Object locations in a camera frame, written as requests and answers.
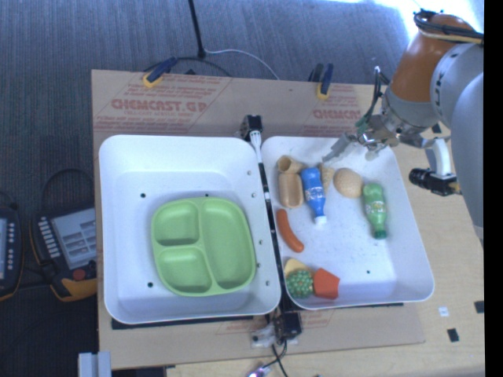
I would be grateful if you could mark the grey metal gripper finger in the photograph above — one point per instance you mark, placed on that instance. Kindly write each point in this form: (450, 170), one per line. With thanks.
(337, 149)
(373, 154)

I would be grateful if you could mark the black cylinder on white bracket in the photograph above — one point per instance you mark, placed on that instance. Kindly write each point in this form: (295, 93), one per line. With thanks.
(430, 179)

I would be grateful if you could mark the yellow cheese wedge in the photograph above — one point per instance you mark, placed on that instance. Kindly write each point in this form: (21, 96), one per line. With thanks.
(294, 266)

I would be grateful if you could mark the tan bread bun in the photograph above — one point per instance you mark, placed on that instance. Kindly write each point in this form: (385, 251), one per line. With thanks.
(291, 191)

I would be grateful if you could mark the green bottle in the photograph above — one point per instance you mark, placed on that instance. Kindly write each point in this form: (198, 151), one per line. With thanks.
(374, 206)

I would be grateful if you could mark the orange carrot piece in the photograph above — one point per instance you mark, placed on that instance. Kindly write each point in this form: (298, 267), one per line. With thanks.
(326, 284)

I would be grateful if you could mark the orange sausage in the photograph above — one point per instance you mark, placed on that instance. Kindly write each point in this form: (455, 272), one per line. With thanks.
(288, 230)

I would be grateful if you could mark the round tan bread roll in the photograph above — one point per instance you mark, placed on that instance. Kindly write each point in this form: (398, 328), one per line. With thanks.
(347, 183)

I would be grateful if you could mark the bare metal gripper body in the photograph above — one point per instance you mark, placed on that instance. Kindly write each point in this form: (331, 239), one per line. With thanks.
(387, 132)

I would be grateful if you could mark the beige waffle cone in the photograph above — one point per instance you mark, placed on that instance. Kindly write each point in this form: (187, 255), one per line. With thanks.
(327, 177)

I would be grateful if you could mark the blue bottle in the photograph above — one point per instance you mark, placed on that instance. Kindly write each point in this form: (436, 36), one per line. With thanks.
(314, 189)

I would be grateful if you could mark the green divided plate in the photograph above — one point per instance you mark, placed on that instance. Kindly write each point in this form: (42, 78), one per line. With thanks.
(228, 242)

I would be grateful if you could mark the white plastic tray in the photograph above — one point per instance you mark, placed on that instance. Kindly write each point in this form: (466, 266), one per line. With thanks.
(353, 257)
(129, 226)

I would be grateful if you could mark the brown cardboard board red print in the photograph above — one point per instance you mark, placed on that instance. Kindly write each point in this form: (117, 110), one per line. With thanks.
(275, 100)

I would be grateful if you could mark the thin black and white rod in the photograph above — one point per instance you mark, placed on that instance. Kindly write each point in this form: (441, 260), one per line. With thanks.
(268, 198)

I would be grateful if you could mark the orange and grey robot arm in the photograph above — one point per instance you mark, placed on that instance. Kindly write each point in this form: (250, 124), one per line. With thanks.
(456, 92)

